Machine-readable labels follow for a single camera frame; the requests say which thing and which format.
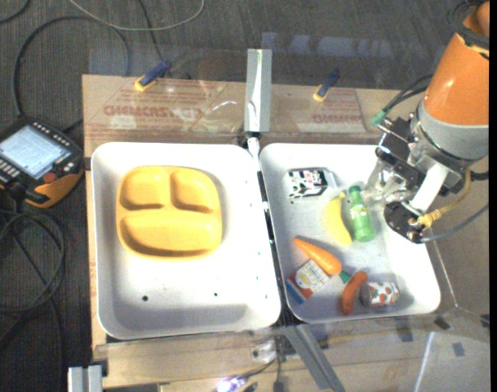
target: yellow divided plate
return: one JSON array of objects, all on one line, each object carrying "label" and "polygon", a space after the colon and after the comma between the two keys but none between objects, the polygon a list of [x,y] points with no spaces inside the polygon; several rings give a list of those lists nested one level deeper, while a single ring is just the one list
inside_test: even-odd
[{"label": "yellow divided plate", "polygon": [[134,168],[119,182],[116,226],[130,252],[169,259],[208,255],[222,237],[217,188],[194,168]]}]

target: floor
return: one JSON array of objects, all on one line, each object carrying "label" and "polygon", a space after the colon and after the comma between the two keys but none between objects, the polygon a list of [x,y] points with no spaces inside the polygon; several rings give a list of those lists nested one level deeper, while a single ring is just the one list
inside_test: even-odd
[{"label": "floor", "polygon": [[[23,114],[82,145],[81,75],[140,76],[178,48],[186,58],[175,58],[177,78],[212,77],[212,71],[196,76],[192,51],[266,47],[276,54],[276,82],[317,84],[333,67],[323,62],[329,59],[344,72],[342,87],[400,89],[434,70],[452,35],[447,13],[459,1],[0,0],[0,132]],[[217,62],[222,71],[231,67]],[[243,80],[243,71],[230,73],[224,79]],[[487,161],[478,171],[486,168]],[[0,313],[0,392],[66,390],[66,368],[91,362],[85,190],[82,180],[44,211],[60,222],[64,237],[63,277],[48,291],[53,301],[35,306],[42,280],[12,238],[0,247],[0,304],[32,306]],[[486,202],[487,190],[487,182],[474,188],[471,211]],[[0,206],[12,203],[0,194]],[[455,299],[477,315],[490,313],[488,224],[483,216],[442,241]],[[55,238],[35,225],[15,230],[42,276],[52,278],[60,259]],[[477,249],[466,265],[446,254],[464,248]]]}]

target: tray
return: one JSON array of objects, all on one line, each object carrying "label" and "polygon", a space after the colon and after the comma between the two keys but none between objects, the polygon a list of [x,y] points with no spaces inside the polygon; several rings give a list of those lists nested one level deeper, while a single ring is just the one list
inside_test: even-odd
[{"label": "tray", "polygon": [[[210,255],[162,261],[125,249],[116,230],[119,181],[138,166],[192,167],[215,182],[223,237]],[[119,340],[272,325],[281,311],[257,164],[234,145],[112,142],[91,160],[98,317]]]},{"label": "tray", "polygon": [[[307,260],[294,245],[301,236],[332,252],[352,274],[365,270],[370,281],[394,282],[401,293],[395,307],[370,310],[356,301],[350,315],[342,314],[338,300],[344,284],[332,277],[321,291],[300,303],[286,287],[286,301],[294,315],[308,323],[329,323],[380,316],[426,314],[434,311],[441,299],[437,278],[428,251],[395,234],[380,211],[372,211],[377,236],[368,243],[353,241],[341,245],[328,232],[324,211],[342,190],[354,183],[363,184],[376,163],[374,145],[271,144],[262,149],[260,165],[268,195],[277,255],[282,277],[290,277]],[[320,196],[288,198],[284,176],[289,170],[325,168],[335,175],[335,186]]]}]

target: yellow banana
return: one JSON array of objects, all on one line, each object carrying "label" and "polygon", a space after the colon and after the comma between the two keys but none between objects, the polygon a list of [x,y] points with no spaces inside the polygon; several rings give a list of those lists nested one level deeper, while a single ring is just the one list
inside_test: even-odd
[{"label": "yellow banana", "polygon": [[326,207],[326,224],[328,230],[339,243],[349,245],[352,243],[352,236],[346,229],[342,217],[342,203],[345,197],[344,192],[340,192],[339,196],[328,203]]}]

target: gray carpet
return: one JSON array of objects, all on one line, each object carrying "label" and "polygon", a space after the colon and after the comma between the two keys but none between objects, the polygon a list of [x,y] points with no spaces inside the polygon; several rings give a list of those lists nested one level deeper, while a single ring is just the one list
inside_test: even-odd
[{"label": "gray carpet", "polygon": [[[111,24],[147,26],[138,0],[76,1]],[[202,49],[211,56],[231,51],[239,60],[247,48],[272,49],[275,82],[318,84],[337,65],[342,87],[401,88],[433,71],[452,34],[446,15],[458,1],[205,0],[196,19],[153,33],[154,44],[148,32],[120,30],[120,37],[116,29],[79,19],[82,13],[68,0],[29,0],[0,23],[0,131],[15,120],[19,105],[28,116],[68,128],[81,145],[81,74],[138,76],[160,55],[175,57],[176,77],[244,79],[243,67],[228,64],[228,57],[217,56],[214,68],[196,69]],[[199,0],[141,2],[154,27],[186,19],[199,7]],[[24,4],[0,0],[0,20]],[[47,213],[60,220],[66,246],[64,279],[54,295],[62,348],[48,303],[26,314],[0,346],[2,392],[66,390],[66,368],[91,362],[85,182]],[[26,226],[18,231],[50,276],[57,260],[50,240]],[[0,302],[28,303],[39,280],[12,241],[1,249]],[[0,337],[13,322],[0,314]]]}]

